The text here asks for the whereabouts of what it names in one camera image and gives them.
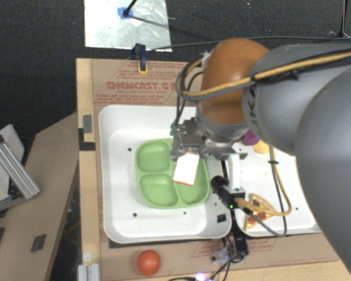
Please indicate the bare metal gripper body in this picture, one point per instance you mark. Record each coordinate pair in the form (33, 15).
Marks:
(193, 136)

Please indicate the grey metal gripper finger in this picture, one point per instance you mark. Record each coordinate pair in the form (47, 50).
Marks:
(202, 152)
(176, 154)

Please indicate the white and orange carton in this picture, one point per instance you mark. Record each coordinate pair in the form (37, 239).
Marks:
(186, 168)

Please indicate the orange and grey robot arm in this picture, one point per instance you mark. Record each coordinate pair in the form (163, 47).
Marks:
(283, 104)

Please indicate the green divided plate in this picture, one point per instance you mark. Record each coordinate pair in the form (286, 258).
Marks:
(155, 171)

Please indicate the purple toy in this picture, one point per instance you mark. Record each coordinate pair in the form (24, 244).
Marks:
(250, 137)

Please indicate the white plastic tray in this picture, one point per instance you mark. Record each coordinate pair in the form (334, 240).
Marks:
(120, 171)
(257, 174)

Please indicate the pale yellow toy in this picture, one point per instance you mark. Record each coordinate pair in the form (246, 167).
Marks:
(261, 148)

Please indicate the brown cardboard board red print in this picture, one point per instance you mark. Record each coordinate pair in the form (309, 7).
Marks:
(152, 83)

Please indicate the pizza slice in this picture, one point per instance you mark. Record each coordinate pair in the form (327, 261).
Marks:
(260, 215)

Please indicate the red orange ball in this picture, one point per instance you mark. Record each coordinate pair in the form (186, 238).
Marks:
(148, 263)

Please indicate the black cylinder on white bracket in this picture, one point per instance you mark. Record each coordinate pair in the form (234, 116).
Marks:
(233, 171)

